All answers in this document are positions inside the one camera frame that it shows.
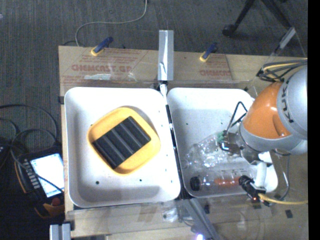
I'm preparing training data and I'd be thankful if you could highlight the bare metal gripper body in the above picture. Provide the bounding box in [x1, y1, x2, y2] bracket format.
[219, 130, 261, 164]

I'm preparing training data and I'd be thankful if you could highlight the crushed clear plastic bottle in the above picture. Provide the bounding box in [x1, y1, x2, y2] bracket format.
[184, 133, 241, 170]

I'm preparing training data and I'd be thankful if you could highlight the clear bottle with black cap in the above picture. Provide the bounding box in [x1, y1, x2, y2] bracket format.
[189, 168, 251, 192]

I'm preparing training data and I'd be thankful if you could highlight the white plastic tray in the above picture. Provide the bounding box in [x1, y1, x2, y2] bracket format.
[63, 86, 182, 209]
[166, 87, 279, 199]

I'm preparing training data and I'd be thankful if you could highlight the black ribbed rectangular block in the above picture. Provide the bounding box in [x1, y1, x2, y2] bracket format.
[91, 116, 152, 170]

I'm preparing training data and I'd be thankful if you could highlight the yellow plate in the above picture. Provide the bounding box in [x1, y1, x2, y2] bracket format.
[86, 106, 161, 176]

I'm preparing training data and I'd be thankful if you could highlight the brown cardboard board, red print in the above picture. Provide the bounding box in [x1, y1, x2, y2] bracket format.
[58, 45, 309, 238]

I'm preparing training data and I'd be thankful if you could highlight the black office chair base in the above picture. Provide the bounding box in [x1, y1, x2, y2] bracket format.
[193, 0, 309, 38]

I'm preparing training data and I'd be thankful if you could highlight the black cylinder on white bracket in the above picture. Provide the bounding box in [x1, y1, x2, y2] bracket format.
[238, 151, 279, 203]

